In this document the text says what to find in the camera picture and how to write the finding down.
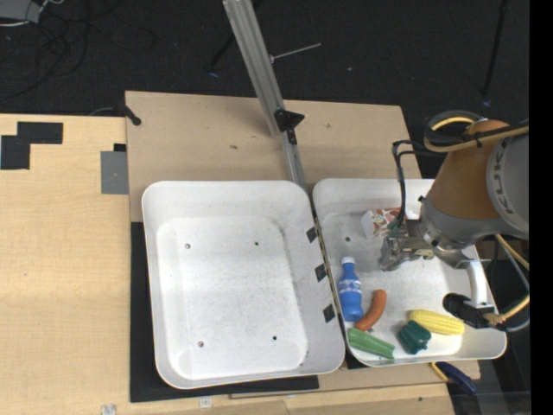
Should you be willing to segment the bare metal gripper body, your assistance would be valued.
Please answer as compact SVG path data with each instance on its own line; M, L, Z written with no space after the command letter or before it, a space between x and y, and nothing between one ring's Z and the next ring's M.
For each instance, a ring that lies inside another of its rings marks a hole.
M466 269L473 258L461 243L438 232L432 224L420 220L395 219L385 235L385 249L396 255L410 255L409 261L440 259L454 269Z

